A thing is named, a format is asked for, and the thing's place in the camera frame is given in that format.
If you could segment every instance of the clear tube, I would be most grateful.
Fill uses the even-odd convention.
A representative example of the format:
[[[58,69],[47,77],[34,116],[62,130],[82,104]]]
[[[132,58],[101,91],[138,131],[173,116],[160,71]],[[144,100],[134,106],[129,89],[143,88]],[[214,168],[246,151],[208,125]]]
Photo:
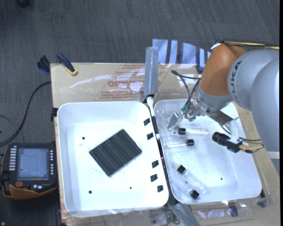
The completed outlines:
[[[164,142],[165,148],[167,149],[179,149],[186,146],[193,146],[194,140],[193,139],[186,139],[186,140],[168,140]]]
[[[178,128],[179,135],[186,134],[197,134],[197,135],[207,135],[208,129],[200,129],[200,128]]]
[[[206,192],[206,185],[201,182],[194,174],[180,165],[171,177],[171,183],[175,183],[181,190],[197,199]]]

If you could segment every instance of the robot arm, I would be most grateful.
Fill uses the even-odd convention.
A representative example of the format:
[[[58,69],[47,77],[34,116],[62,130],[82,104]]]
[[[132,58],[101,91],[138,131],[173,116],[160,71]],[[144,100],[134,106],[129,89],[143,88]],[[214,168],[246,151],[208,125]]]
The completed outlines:
[[[275,49],[247,52],[239,46],[216,44],[195,89],[195,98],[189,108],[173,115],[168,128],[183,117],[193,121],[201,115],[228,124],[233,119],[220,110],[232,101],[252,112],[267,151],[278,152],[279,51]]]

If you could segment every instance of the gray carpet floor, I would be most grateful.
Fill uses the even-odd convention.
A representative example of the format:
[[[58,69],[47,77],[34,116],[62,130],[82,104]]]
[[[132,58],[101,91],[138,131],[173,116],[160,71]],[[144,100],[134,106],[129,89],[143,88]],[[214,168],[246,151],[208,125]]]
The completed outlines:
[[[78,63],[144,63],[153,40],[209,51],[220,38],[279,46],[279,36],[280,0],[31,0],[26,8],[0,0],[0,142],[16,130],[11,121],[20,125],[33,91],[50,81],[37,66],[43,55],[51,63],[59,62],[58,53]],[[51,87],[45,85],[29,105],[21,128],[25,142],[54,140],[51,111]],[[0,153],[11,141],[22,138],[0,144]],[[57,225],[57,191],[11,201],[0,190],[2,222]]]

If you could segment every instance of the orange button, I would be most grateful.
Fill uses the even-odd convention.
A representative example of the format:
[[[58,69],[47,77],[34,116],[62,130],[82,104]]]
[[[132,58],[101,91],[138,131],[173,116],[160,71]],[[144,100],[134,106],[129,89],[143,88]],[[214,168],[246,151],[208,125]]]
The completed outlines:
[[[15,185],[16,185],[17,188],[21,188],[21,187],[23,187],[23,182],[17,181]]]

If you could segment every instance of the black object on floor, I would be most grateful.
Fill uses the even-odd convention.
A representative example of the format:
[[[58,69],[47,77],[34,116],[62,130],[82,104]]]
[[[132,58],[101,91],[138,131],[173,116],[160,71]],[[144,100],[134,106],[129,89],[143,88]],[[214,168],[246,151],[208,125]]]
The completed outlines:
[[[89,153],[110,177],[134,157],[141,154],[142,150],[129,134],[121,129]]]

